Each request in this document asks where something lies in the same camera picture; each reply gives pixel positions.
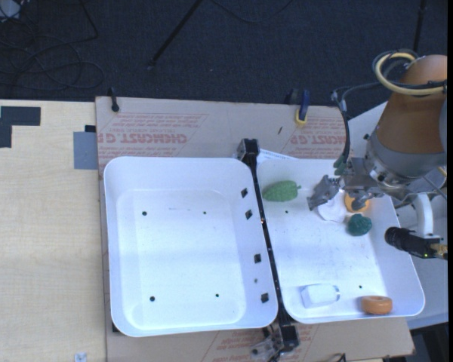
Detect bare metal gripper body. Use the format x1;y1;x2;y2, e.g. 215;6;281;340
339;157;411;199

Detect orange and yellow toy food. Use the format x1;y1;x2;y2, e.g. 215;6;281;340
344;192;371;214

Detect white rounded toy piece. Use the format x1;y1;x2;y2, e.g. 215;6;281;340
316;193;349;223

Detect dark green broccoli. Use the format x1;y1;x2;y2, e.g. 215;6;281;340
347;213;373;238

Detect light green toy pepper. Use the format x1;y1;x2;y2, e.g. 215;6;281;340
261;179;302;203

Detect white plastic tray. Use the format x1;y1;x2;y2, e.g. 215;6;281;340
103;155;279;338
255;158;427;325

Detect white paper sheet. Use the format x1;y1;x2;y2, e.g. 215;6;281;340
258;148;300;162

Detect thin black and white rod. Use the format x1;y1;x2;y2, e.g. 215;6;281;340
245;152;290;328

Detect clear plastic bottle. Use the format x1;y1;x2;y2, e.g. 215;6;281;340
300;283;341;309

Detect orange doughnut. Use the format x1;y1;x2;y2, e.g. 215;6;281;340
360;295;393;315

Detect brown cardboard board red print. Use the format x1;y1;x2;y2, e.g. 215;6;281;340
94;96;417;362

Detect black cylinder on white bracket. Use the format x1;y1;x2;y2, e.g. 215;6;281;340
384;193;448;260

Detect black block with thin wires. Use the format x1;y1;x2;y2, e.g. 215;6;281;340
279;324;300;351
236;138;260;163

